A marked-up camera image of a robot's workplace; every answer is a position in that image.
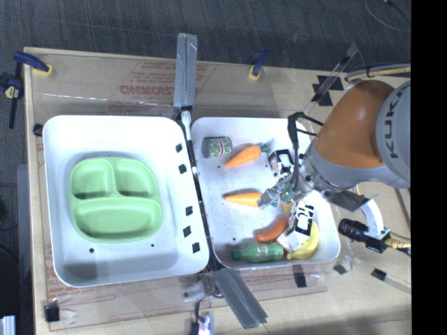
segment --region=can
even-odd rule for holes
[[[233,146],[229,137],[205,137],[202,141],[204,158],[230,156]]]

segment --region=sausage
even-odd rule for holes
[[[288,219],[286,217],[281,217],[276,225],[274,225],[268,231],[258,233],[256,235],[256,241],[261,243],[274,241],[282,232],[286,230],[287,227]]]

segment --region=white tray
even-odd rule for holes
[[[204,137],[229,137],[233,143],[230,157],[204,158],[200,150]],[[300,149],[304,153],[310,140],[304,133],[298,133]],[[237,152],[251,144],[267,143],[270,150],[293,148],[287,133],[287,119],[205,117],[195,121],[191,127],[194,154],[196,156],[203,204],[207,215],[214,254],[220,262],[233,269],[283,267],[304,263],[330,262],[340,251],[340,240],[330,205],[316,192],[304,198],[314,206],[314,220],[320,230],[318,248],[307,260],[280,260],[266,263],[245,263],[231,260],[231,250],[245,248],[256,243],[259,231],[271,228],[280,217],[281,207],[268,206],[264,210],[234,204],[224,200],[228,193],[264,192],[275,184],[268,163],[268,155],[250,164],[226,168],[225,163]]]
[[[194,274],[206,267],[210,250],[177,123],[163,117],[58,116],[45,123],[43,144],[54,269],[63,282],[75,287],[125,283]],[[134,158],[152,169],[163,207],[156,234],[104,243],[75,230],[70,173],[79,161],[97,156]],[[185,172],[180,173],[180,165]]]

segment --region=dark floor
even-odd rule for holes
[[[332,70],[356,42],[350,68],[411,62],[411,0],[0,0],[0,11],[0,70],[9,74],[24,46],[175,58],[179,32],[197,35],[202,61],[243,64],[265,50],[268,66]],[[2,269],[19,256],[16,174],[27,157],[23,103],[14,129],[10,104],[0,98],[0,277],[17,285]],[[7,307],[9,285],[0,316],[17,311]]]

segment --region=toy bottle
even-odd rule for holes
[[[245,249],[233,249],[233,260],[246,260],[250,263],[271,262],[280,260],[284,256],[284,249],[278,242],[271,244],[252,244]]]

